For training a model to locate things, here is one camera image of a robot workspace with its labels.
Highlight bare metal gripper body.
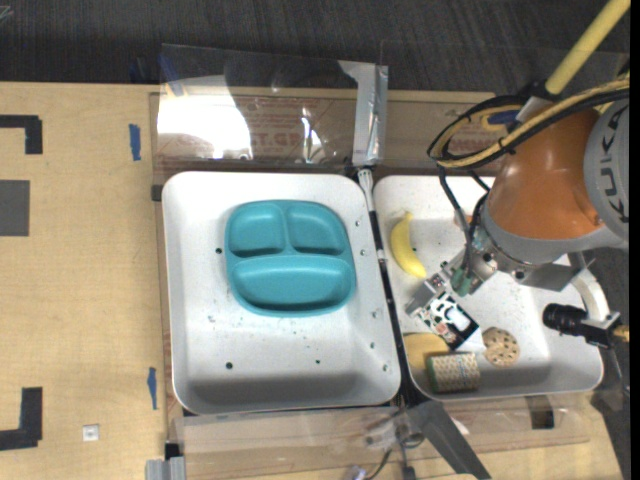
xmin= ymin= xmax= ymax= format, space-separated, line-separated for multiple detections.
xmin=424 ymin=241 xmax=502 ymax=302

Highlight black and white patterned carton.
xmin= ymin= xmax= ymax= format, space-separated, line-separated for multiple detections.
xmin=417 ymin=291 xmax=482 ymax=352

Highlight yellow rounded toy bread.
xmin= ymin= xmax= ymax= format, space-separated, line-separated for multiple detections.
xmin=402 ymin=331 xmax=451 ymax=372

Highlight yellow banana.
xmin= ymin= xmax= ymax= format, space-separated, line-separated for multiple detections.
xmin=389 ymin=211 xmax=429 ymax=280

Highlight white plastic tray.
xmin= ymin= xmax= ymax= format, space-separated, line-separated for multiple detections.
xmin=160 ymin=170 xmax=403 ymax=416
xmin=372 ymin=174 xmax=605 ymax=403

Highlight green patterned small can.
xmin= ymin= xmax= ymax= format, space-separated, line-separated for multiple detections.
xmin=424 ymin=351 xmax=482 ymax=395

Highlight tan chocolate chip biscuit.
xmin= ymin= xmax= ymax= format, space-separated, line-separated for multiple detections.
xmin=481 ymin=326 xmax=521 ymax=368

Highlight teal divided plate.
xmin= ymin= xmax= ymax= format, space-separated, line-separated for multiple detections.
xmin=223 ymin=199 xmax=358 ymax=318

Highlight black cylinder on white bracket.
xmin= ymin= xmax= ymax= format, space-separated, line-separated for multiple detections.
xmin=542 ymin=252 xmax=624 ymax=351

